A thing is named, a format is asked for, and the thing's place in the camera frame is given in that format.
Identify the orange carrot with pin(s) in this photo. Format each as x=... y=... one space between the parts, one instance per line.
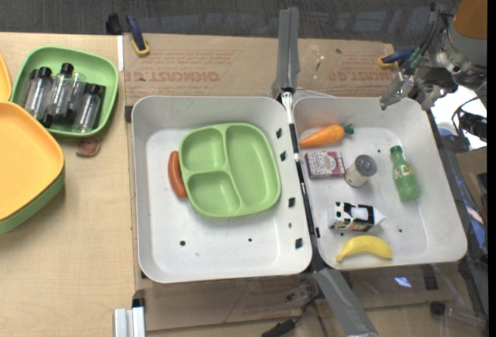
x=323 y=136

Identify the green divided plate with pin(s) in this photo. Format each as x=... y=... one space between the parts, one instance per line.
x=248 y=161

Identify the white plastic tray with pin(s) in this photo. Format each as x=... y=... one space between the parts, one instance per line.
x=422 y=227
x=217 y=246

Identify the black cylinder on white bracket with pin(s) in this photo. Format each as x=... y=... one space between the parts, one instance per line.
x=474 y=125

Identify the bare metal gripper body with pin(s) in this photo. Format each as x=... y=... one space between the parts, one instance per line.
x=438 y=76

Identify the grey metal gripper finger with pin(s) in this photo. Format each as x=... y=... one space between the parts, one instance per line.
x=429 y=99
x=395 y=91

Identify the green bottle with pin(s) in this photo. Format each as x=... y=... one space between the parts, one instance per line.
x=405 y=176

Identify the white can with grey lid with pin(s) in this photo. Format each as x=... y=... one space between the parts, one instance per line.
x=360 y=172

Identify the clear plastic bottle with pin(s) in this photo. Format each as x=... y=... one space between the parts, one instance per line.
x=38 y=93
x=28 y=89
x=62 y=89
x=79 y=83
x=88 y=111

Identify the black and white milk carton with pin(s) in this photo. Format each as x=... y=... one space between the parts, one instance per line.
x=356 y=217

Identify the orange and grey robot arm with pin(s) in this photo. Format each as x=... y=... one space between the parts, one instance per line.
x=472 y=6

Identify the orange sausage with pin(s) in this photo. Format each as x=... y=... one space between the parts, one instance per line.
x=176 y=176

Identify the yellow banana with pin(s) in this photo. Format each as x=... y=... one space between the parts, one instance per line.
x=368 y=246

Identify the pink carton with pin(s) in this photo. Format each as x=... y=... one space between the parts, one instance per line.
x=324 y=164

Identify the brown cardboard board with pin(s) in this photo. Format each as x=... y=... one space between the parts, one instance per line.
x=217 y=68

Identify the yellow plate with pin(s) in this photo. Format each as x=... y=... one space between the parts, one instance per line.
x=23 y=157
x=4 y=80

